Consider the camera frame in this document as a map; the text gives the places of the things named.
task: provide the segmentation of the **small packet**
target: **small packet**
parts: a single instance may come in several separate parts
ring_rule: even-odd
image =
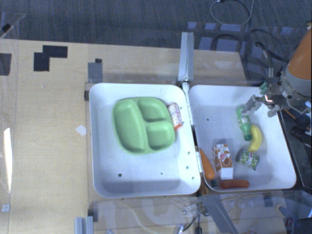
[[[177,130],[179,127],[183,125],[179,106],[174,102],[168,107],[168,110],[172,119],[172,123],[174,124],[175,130]]]
[[[239,150],[235,158],[237,162],[242,163],[254,170],[258,165],[259,159],[260,157],[258,154],[251,153],[243,149]]]

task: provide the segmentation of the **gray carpet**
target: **gray carpet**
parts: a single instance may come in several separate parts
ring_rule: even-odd
[[[0,0],[0,12],[26,14],[20,39],[179,48],[181,32],[194,32],[195,49],[238,51],[247,78],[254,81],[266,73],[254,43],[288,58],[312,17],[312,0],[256,0],[251,20],[231,27],[212,17],[214,1]],[[238,1],[215,5],[215,16],[224,23],[243,23],[252,0]],[[273,64],[278,68],[283,62],[273,59]]]
[[[216,22],[210,14],[214,1],[0,0],[0,11],[26,14],[22,39],[178,47],[176,38],[188,31],[188,22]],[[252,0],[240,1],[250,10]],[[233,1],[214,12],[227,23],[248,17]],[[311,14],[312,0],[256,0],[251,25],[300,28]]]

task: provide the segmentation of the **milk carton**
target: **milk carton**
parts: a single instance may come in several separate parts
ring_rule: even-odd
[[[233,163],[227,144],[213,146],[214,164],[222,180],[233,179]]]

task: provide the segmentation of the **light wood surface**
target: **light wood surface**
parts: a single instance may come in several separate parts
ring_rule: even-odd
[[[4,131],[10,129],[11,138],[14,139],[15,103],[18,80],[18,52],[19,42],[10,41],[2,44],[0,39],[0,53],[12,54],[11,70],[9,76],[0,76],[0,208],[10,203],[10,173],[5,162]],[[9,212],[0,211],[0,233],[7,233]]]
[[[34,72],[34,52],[42,52],[45,44],[68,46],[68,58],[51,58],[49,72]],[[90,143],[75,130],[86,126],[87,63],[103,60],[104,81],[155,83],[166,78],[170,83],[177,76],[179,53],[178,49],[19,41],[9,234],[72,234],[75,217],[87,216],[88,192],[94,193],[88,182]],[[195,51],[195,78],[211,84],[245,84],[238,54]],[[98,195],[91,198],[104,200]],[[209,233],[217,233],[214,223],[209,225]],[[174,225],[117,226],[113,231],[165,234],[173,230]]]

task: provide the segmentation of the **metal bracket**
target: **metal bracket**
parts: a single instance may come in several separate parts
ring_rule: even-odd
[[[102,59],[96,59],[95,62],[88,63],[88,81],[90,83],[103,82]]]
[[[191,126],[194,126],[193,114],[192,114],[191,103],[190,103],[190,98],[189,98],[190,86],[187,82],[182,83],[182,90],[186,98],[187,109],[189,111],[189,116],[190,116],[190,123],[191,123]]]
[[[198,170],[200,173],[204,172],[202,163],[201,163],[201,156],[200,156],[200,152],[196,152],[196,158],[197,158],[197,163],[198,163]]]
[[[220,195],[200,197],[204,207],[209,211],[221,233],[238,234],[238,231],[221,203]]]
[[[76,217],[75,219],[75,234],[94,234],[93,217],[86,218]]]
[[[177,81],[194,79],[194,33],[182,33],[180,64]]]

